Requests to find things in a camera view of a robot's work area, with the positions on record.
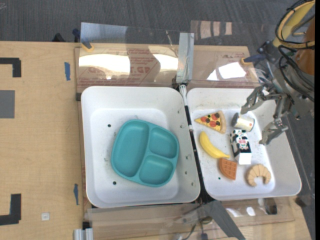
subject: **wooden table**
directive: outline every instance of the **wooden table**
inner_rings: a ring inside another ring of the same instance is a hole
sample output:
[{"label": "wooden table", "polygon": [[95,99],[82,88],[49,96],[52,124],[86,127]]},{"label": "wooden table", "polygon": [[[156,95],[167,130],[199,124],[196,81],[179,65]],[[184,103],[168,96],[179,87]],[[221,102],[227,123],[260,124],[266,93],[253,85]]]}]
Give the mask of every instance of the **wooden table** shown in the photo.
[{"label": "wooden table", "polygon": [[[11,212],[11,195],[21,194],[21,218],[16,224],[0,225],[0,239],[73,239],[73,231],[82,228],[78,47],[78,43],[0,41],[1,58],[21,60],[21,77],[13,77],[12,65],[0,64],[0,90],[14,91],[15,106],[14,118],[0,118],[1,216]],[[301,208],[293,197],[288,200],[291,221],[235,222],[247,239],[310,239]],[[218,228],[207,233],[215,239],[226,237]]]}]

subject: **teal plate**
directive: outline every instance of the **teal plate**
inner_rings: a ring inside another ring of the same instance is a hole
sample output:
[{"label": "teal plate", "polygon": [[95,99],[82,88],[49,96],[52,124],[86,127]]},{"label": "teal plate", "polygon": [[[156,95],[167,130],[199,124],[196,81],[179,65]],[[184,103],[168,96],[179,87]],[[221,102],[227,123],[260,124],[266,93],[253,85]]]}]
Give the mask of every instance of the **teal plate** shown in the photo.
[{"label": "teal plate", "polygon": [[113,144],[111,165],[130,181],[161,187],[174,175],[178,156],[179,142],[172,132],[134,119],[121,126]]}]

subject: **gray square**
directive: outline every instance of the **gray square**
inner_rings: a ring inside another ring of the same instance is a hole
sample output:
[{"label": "gray square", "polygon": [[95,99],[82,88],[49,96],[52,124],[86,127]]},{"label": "gray square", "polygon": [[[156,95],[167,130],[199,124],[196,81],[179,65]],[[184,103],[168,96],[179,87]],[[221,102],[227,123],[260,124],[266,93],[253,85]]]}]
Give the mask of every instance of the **gray square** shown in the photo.
[{"label": "gray square", "polygon": [[0,90],[0,119],[15,118],[15,91]]}]

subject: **gray floor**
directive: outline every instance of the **gray floor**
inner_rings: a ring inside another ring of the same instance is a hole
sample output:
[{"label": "gray floor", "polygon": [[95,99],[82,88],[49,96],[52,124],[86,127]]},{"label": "gray floor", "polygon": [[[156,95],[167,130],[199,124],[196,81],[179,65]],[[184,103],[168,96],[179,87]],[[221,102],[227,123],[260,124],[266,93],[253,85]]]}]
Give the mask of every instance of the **gray floor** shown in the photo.
[{"label": "gray floor", "polygon": [[[73,42],[72,30],[80,30],[81,22],[183,32],[190,31],[191,21],[270,27],[297,1],[0,0],[0,41],[50,42],[60,33],[67,42]],[[265,36],[252,29],[250,43],[262,45]],[[244,40],[238,40],[234,45],[243,44]],[[315,121],[311,116],[299,121],[289,116],[287,120],[293,130],[286,134],[290,142],[296,144],[293,153],[303,182],[297,202],[303,207],[310,234],[315,239]]]}]

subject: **yellow banana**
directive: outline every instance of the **yellow banana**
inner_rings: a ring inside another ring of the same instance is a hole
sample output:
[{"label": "yellow banana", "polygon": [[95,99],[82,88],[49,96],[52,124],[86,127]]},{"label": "yellow banana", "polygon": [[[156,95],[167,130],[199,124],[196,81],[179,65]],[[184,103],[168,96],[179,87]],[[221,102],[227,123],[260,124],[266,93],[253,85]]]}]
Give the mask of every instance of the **yellow banana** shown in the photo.
[{"label": "yellow banana", "polygon": [[204,131],[200,133],[199,140],[204,151],[207,152],[211,157],[216,159],[230,157],[230,155],[223,153],[221,150],[212,145],[208,135]]}]

